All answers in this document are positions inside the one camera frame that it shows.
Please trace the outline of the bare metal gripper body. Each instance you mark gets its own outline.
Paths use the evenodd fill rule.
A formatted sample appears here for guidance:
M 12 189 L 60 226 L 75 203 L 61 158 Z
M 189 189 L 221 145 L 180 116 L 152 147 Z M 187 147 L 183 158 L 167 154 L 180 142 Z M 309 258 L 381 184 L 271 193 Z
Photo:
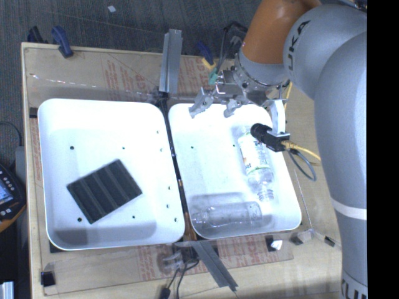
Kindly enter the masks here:
M 261 83 L 238 70 L 223 70 L 216 79 L 214 96 L 263 106 L 274 92 L 274 85 Z

